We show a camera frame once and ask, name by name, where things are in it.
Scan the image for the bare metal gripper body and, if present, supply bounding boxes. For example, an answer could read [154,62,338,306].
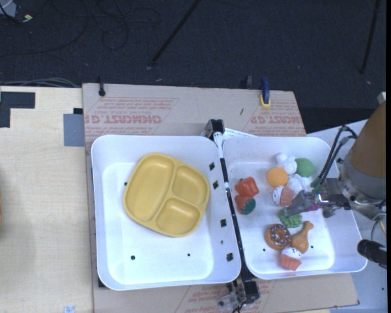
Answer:
[315,177,387,222]

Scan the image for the green grapes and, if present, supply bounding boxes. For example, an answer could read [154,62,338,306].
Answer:
[278,208,304,230]

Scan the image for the white round toy food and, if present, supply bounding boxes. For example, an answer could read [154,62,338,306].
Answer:
[286,173,309,196]

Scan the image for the brown chicken drumstick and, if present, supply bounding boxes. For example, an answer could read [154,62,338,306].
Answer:
[290,220,315,255]

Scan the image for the orange fruit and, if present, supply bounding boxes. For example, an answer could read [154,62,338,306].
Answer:
[266,166,289,188]

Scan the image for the green lime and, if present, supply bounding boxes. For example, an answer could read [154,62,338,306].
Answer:
[295,157,317,179]

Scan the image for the brown frosted doughnut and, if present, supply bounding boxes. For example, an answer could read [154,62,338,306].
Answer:
[264,223,292,252]

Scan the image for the white cauliflower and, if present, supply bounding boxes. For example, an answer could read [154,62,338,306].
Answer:
[274,152,298,175]

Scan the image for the white plastic tray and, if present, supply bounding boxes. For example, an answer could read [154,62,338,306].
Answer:
[222,136,369,280]
[91,134,242,291]

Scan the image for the red strawberry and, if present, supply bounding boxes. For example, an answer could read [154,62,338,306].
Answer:
[234,194,257,216]

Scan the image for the orange bell pepper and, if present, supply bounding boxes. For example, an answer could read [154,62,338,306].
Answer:
[234,176,260,198]

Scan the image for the pink cupcake white frosting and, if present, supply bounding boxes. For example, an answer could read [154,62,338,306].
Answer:
[278,246,304,272]

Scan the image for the thin black and white rod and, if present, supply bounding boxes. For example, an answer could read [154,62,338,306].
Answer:
[214,131,252,287]

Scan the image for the yellow divided plate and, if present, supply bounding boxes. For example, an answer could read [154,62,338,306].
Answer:
[122,152,212,239]

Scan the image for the brown cardboard board red print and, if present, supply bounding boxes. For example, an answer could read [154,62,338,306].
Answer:
[81,82,360,313]

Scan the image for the black cylinder on white bracket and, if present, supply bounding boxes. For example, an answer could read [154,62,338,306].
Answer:
[356,239,387,269]

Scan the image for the black block with wires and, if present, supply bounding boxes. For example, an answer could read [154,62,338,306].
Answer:
[240,280,261,303]
[205,119,225,139]

